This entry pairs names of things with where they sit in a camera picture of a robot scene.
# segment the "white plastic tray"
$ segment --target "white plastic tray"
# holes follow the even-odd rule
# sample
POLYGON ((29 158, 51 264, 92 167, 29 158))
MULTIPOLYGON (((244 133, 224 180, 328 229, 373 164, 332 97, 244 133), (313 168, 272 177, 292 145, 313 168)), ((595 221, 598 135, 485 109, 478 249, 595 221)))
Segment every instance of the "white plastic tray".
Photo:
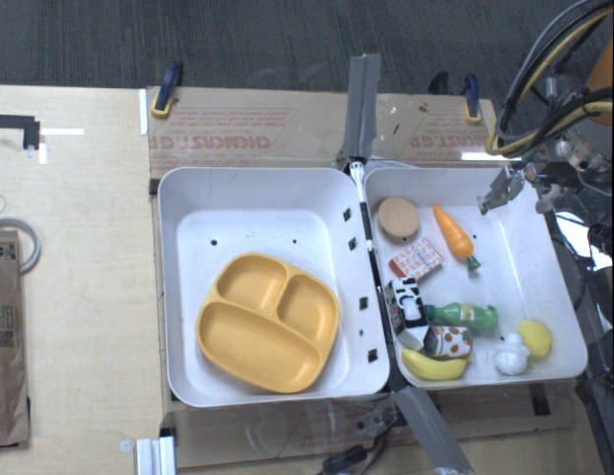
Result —
POLYGON ((415 376, 403 366, 403 346, 395 340, 400 370, 418 387, 442 389, 573 378, 586 366, 586 346, 551 237, 544 217, 535 211, 535 190, 526 185, 508 205, 485 216, 480 214, 476 198, 489 190, 498 172, 490 168, 378 168, 364 181, 384 285, 396 277, 388 260, 407 244, 427 238, 444 261, 419 280, 424 302, 440 307, 462 302, 498 309, 498 332, 474 337, 473 361, 458 380, 434 382, 415 376), (379 226, 379 203, 391 196, 408 199, 419 212, 420 228, 409 240, 395 241, 379 226), (435 221, 433 204, 442 206, 475 237, 479 269, 468 273, 464 262, 451 254, 435 221), (521 375, 502 375, 493 363, 494 345, 502 335, 515 331, 521 319, 537 320, 550 328, 552 351, 541 359, 530 358, 521 375))
POLYGON ((358 193, 348 176, 327 168, 179 168, 161 179, 158 199, 166 363, 177 398, 203 408, 363 396, 384 386, 389 362, 358 193), (275 394, 247 384, 213 365, 197 345, 195 319, 214 279, 230 259, 250 251, 312 273, 339 299, 336 341, 304 392, 275 394))

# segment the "beige tabletop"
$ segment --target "beige tabletop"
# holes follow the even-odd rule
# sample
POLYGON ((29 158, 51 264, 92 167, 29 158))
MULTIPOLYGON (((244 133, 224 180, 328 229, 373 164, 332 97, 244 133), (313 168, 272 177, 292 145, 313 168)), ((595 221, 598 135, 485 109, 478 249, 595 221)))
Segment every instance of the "beige tabletop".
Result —
MULTIPOLYGON (((0 129, 1 216, 42 240, 23 278, 31 435, 0 451, 0 473, 132 474, 126 438, 155 438, 163 417, 149 146, 140 90, 0 86, 0 114, 35 116, 50 135, 47 163, 22 133, 0 129)), ((28 251, 23 237, 24 252, 28 251)), ((588 418, 563 393, 565 427, 460 443, 478 474, 601 473, 588 418)), ((314 473, 318 460, 260 462, 195 473, 314 473)), ((375 473, 434 473, 419 445, 389 449, 375 473)))

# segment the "carrot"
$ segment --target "carrot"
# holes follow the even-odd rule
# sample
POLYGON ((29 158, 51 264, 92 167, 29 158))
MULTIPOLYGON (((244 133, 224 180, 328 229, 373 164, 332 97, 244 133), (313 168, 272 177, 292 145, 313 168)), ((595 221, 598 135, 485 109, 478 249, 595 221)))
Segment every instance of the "carrot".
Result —
POLYGON ((433 206, 433 213, 451 252, 458 258, 466 260, 468 271, 480 267, 481 264, 472 255, 474 251, 472 240, 461 226, 439 206, 433 206))

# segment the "green bottle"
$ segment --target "green bottle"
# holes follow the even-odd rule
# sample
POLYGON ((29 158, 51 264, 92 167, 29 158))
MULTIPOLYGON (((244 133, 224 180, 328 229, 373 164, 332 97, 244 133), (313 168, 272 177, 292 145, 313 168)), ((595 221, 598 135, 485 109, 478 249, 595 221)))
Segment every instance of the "green bottle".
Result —
POLYGON ((450 303, 443 308, 424 305, 428 322, 443 326, 460 326, 473 331, 489 332, 498 325, 498 312, 493 306, 480 306, 464 303, 450 303))

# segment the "yellow divided plate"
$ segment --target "yellow divided plate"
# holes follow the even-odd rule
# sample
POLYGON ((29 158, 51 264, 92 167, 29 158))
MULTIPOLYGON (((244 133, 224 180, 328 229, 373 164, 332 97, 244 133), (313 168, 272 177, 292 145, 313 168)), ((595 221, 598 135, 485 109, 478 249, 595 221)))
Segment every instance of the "yellow divided plate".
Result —
POLYGON ((199 348, 234 376, 278 393, 309 387, 322 371, 340 319, 332 290, 263 253, 233 258, 199 314, 199 348))

